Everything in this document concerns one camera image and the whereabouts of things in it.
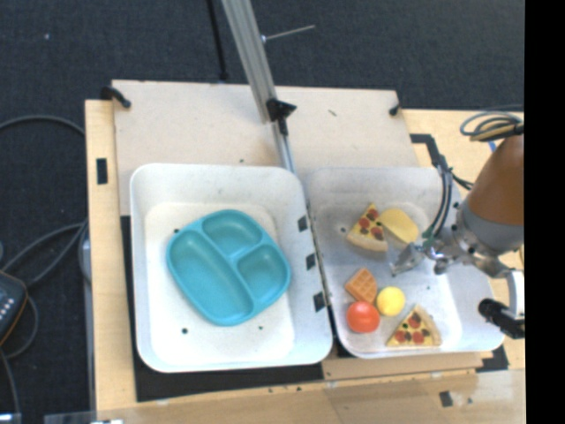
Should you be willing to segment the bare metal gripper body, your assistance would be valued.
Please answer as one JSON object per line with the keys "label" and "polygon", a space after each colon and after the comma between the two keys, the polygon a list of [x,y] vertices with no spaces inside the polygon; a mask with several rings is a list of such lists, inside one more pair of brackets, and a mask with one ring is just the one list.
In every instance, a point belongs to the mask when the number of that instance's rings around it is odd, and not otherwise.
{"label": "bare metal gripper body", "polygon": [[501,252],[480,241],[462,223],[423,234],[423,253],[434,262],[434,272],[445,274],[456,265],[468,265],[489,277],[506,277],[515,269],[501,261]]}

